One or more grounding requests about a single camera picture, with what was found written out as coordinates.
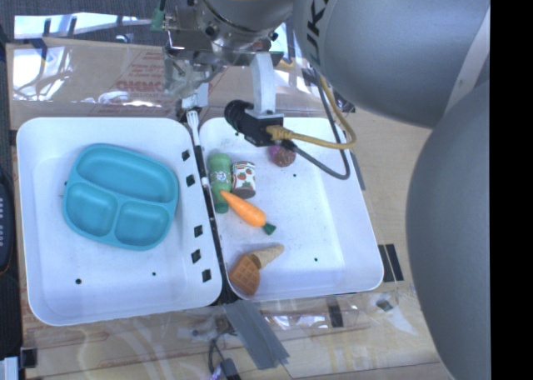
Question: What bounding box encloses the small strawberry print can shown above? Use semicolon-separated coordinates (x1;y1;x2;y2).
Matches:
230;160;257;200

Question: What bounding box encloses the small black block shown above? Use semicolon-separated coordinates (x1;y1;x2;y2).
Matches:
219;358;242;380

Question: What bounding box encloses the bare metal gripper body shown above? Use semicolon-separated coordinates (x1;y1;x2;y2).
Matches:
163;0;285;69

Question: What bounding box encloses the tan toy ice cream cone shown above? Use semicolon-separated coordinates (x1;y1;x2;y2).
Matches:
247;243;286;270

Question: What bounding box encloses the white plastic tray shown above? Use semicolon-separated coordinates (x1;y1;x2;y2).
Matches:
15;116;223;328
198;116;385;303

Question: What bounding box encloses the green plastic bottle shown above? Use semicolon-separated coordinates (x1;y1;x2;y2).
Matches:
207;152;233;215

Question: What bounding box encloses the brown and pink doughnut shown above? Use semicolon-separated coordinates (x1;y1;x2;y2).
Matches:
267;144;297;168

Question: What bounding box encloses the brown cardboard board red print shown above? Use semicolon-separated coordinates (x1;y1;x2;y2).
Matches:
6;36;443;380

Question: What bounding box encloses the blue divided plate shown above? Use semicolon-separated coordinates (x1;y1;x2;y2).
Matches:
62;142;181;252

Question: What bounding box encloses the black cylinder on white bracket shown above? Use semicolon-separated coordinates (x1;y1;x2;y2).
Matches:
223;51;286;148

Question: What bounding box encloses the orange toy carrot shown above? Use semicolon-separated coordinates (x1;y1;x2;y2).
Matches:
220;189;277;236

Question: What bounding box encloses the brown toy waffle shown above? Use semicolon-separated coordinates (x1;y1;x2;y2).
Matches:
227;254;262;298

